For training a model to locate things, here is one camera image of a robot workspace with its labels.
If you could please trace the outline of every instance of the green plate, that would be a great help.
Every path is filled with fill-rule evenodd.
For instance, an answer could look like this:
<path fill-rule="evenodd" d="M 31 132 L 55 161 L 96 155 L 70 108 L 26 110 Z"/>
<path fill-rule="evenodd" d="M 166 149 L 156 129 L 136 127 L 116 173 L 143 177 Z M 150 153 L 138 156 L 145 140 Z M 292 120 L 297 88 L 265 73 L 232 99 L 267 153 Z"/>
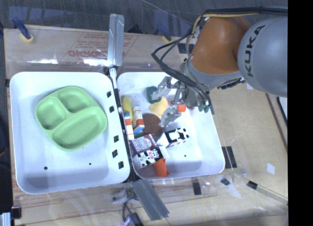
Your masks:
<path fill-rule="evenodd" d="M 103 109 L 78 86 L 61 88 L 39 101 L 35 117 L 50 140 L 66 151 L 82 148 L 108 126 Z"/>

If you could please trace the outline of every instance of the green divided plate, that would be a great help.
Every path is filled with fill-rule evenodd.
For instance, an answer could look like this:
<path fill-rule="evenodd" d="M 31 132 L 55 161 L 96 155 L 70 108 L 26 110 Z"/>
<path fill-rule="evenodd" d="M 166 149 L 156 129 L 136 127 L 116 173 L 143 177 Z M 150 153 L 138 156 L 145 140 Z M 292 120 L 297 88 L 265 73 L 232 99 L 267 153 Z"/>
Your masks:
<path fill-rule="evenodd" d="M 61 88 L 39 101 L 35 117 L 50 140 L 66 151 L 82 148 L 108 126 L 103 109 L 78 86 Z"/>

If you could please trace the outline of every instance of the white tray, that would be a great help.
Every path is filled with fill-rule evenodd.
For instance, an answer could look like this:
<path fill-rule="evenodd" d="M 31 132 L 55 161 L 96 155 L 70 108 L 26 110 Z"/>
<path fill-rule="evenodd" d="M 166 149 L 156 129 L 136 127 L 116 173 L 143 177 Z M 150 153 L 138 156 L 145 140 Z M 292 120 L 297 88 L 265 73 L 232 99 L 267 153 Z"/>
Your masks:
<path fill-rule="evenodd" d="M 39 127 L 34 114 L 42 98 L 69 85 L 84 88 L 108 117 L 108 127 L 100 136 L 72 152 L 57 148 Z M 10 81 L 10 95 L 16 179 L 24 192 L 65 191 L 127 179 L 130 165 L 112 83 L 107 76 L 92 72 L 21 72 Z"/>
<path fill-rule="evenodd" d="M 142 113 L 149 111 L 150 103 L 146 95 L 146 88 L 158 86 L 167 74 L 163 72 L 126 72 L 117 79 L 117 86 L 121 100 L 128 96 L 132 105 L 140 105 Z M 168 102 L 174 99 L 175 90 L 166 96 Z M 190 138 L 183 144 L 167 148 L 169 158 L 166 159 L 166 167 L 169 175 L 165 178 L 157 177 L 154 167 L 151 165 L 143 169 L 135 169 L 142 179 L 175 179 L 197 176 L 215 175 L 224 170 L 225 159 L 220 140 L 216 131 L 211 111 L 199 112 L 198 109 L 189 110 L 182 114 L 165 130 L 186 128 Z"/>

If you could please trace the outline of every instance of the gray floor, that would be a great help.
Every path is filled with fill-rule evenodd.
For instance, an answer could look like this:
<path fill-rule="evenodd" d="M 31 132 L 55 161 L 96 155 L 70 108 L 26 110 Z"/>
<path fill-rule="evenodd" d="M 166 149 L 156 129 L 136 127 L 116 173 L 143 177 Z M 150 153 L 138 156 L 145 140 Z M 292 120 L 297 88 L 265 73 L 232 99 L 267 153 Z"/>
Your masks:
<path fill-rule="evenodd" d="M 170 35 L 182 35 L 206 9 L 288 6 L 288 0 L 0 0 L 0 21 L 13 28 L 13 17 L 25 24 L 108 30 L 111 13 L 125 17 L 125 32 L 160 34 L 162 24 Z M 255 23 L 265 15 L 249 17 Z M 3 39 L 0 39 L 0 125 L 8 146 Z M 0 157 L 0 213 L 11 206 L 9 150 Z"/>

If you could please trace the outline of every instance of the plastic tray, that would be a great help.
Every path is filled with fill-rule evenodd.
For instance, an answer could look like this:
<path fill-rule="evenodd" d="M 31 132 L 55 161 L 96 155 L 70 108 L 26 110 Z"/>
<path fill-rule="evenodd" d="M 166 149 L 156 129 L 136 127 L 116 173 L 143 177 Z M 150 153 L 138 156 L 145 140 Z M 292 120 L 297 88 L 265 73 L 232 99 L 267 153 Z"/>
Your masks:
<path fill-rule="evenodd" d="M 78 86 L 61 88 L 39 101 L 35 117 L 50 140 L 67 151 L 90 143 L 108 125 L 100 105 Z"/>
<path fill-rule="evenodd" d="M 117 79 L 117 86 L 121 99 L 128 96 L 132 105 L 139 105 L 143 114 L 151 113 L 150 103 L 146 95 L 146 88 L 158 86 L 167 74 L 163 72 L 126 72 Z M 168 102 L 174 99 L 175 90 L 166 96 Z M 164 128 L 169 131 L 176 128 L 185 128 L 190 138 L 183 144 L 167 148 L 169 157 L 166 167 L 167 177 L 158 177 L 151 165 L 142 169 L 134 169 L 142 179 L 176 179 L 197 176 L 215 175 L 224 170 L 225 158 L 220 140 L 216 131 L 212 113 L 199 112 L 198 109 L 189 110 L 181 117 Z"/>
<path fill-rule="evenodd" d="M 35 107 L 51 93 L 78 86 L 104 110 L 104 132 L 75 151 L 62 150 L 35 118 Z M 16 180 L 26 193 L 40 194 L 121 183 L 130 173 L 111 80 L 92 72 L 21 72 L 10 81 Z"/>

